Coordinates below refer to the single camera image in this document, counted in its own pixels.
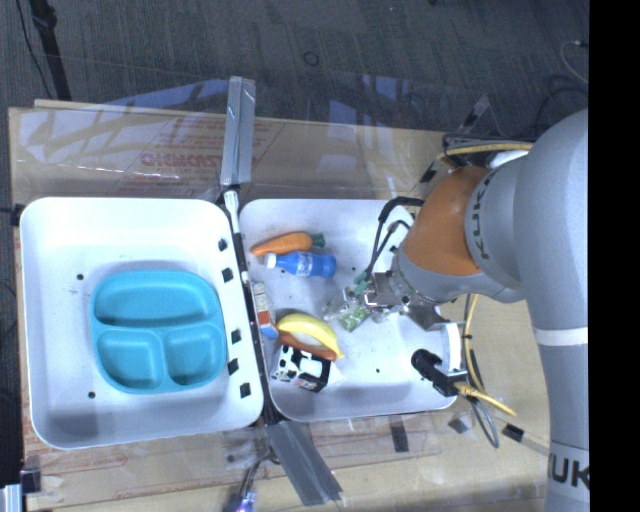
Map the black and white carton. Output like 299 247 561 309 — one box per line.
270 344 333 394

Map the orange and white carton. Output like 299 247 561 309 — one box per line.
250 281 280 341

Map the clear packet with green pieces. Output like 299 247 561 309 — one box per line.
323 298 372 333

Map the red sausage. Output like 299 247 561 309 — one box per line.
277 333 338 363

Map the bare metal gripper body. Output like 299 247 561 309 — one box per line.
363 271 403 310

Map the black cylinder on white bracket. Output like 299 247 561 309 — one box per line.
410 321 470 399

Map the brown cardboard board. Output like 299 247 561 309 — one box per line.
7 98 552 512

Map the orange carrot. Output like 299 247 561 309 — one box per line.
249 230 327 258

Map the blue bottle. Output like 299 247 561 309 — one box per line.
264 250 338 280

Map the white plastic tray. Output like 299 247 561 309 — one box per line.
238 197 465 424
18 195 266 452

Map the yellow banana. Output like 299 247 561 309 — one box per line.
275 312 346 361

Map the blue divided plate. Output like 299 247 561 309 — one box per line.
89 270 229 395

